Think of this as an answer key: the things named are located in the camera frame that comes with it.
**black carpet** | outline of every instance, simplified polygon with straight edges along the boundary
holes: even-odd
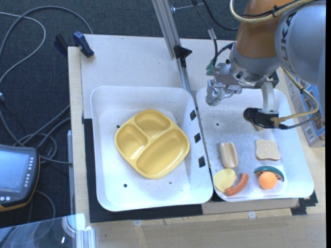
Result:
[[[215,18],[227,27],[237,27],[229,11],[229,0],[206,0]],[[247,0],[237,0],[237,8],[244,8]],[[191,5],[191,0],[170,0],[175,7]],[[21,15],[41,6],[61,6],[82,16],[94,34],[162,37],[151,0],[0,0],[0,12]],[[234,40],[236,33],[218,28],[202,7],[205,19],[215,30],[218,39]],[[34,133],[69,104],[67,59],[54,47],[54,38],[62,34],[69,45],[74,45],[72,35],[76,31],[90,33],[85,23],[76,15],[62,9],[38,9],[27,16],[45,26],[47,36],[41,49],[27,61],[16,66],[0,82],[0,92],[5,103],[0,108],[9,129],[17,138]],[[0,42],[15,17],[0,14]],[[175,21],[181,38],[208,39],[209,35],[196,11],[191,8],[177,10]],[[0,76],[29,55],[43,38],[42,28],[31,20],[22,20],[13,29],[0,53]],[[56,123],[70,117],[70,111]],[[53,126],[45,129],[48,133]],[[57,152],[53,157],[68,161],[67,132],[70,123],[61,125],[52,133]],[[37,145],[42,136],[28,145]],[[0,144],[13,145],[15,141],[0,122]],[[48,140],[41,148],[43,155],[52,155],[55,145]],[[43,163],[37,190],[47,194],[54,202],[56,216],[70,214],[68,166]],[[52,217],[52,206],[41,194],[33,197],[32,206],[0,213],[0,227],[40,221]]]

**toy bread slice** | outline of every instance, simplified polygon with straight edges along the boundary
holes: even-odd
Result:
[[[255,141],[256,153],[255,156],[259,160],[280,160],[280,152],[275,141],[267,141],[264,139],[257,139]]]
[[[222,164],[225,168],[235,168],[238,166],[238,155],[233,143],[221,143],[219,145]]]

